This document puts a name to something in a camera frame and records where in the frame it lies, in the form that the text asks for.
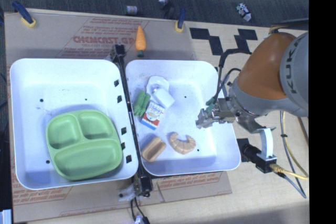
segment divided green plate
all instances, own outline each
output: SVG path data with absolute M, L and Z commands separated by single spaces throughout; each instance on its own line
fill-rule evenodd
M 54 167 L 68 180 L 99 176 L 122 161 L 116 128 L 99 110 L 58 115 L 48 123 L 46 134 Z

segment black square marker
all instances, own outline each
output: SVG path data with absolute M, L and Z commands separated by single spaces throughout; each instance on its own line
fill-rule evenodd
M 191 38 L 193 39 L 209 39 L 210 34 L 208 29 L 204 28 L 189 28 Z
M 211 52 L 213 55 L 222 55 L 223 49 L 219 37 L 210 36 L 209 37 Z
M 236 36 L 235 35 L 235 40 L 236 40 L 236 44 L 237 47 L 241 50 L 245 50 L 245 51 L 250 51 L 247 45 L 247 41 L 245 39 L 242 39 L 241 36 Z
M 257 34 L 254 30 L 238 29 L 238 33 L 242 39 L 258 40 Z

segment toy carrot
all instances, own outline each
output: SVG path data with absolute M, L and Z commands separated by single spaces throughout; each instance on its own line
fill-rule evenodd
M 138 57 L 143 57 L 143 51 L 146 48 L 146 38 L 141 25 L 139 25 L 138 33 L 136 34 L 135 47 L 139 51 Z

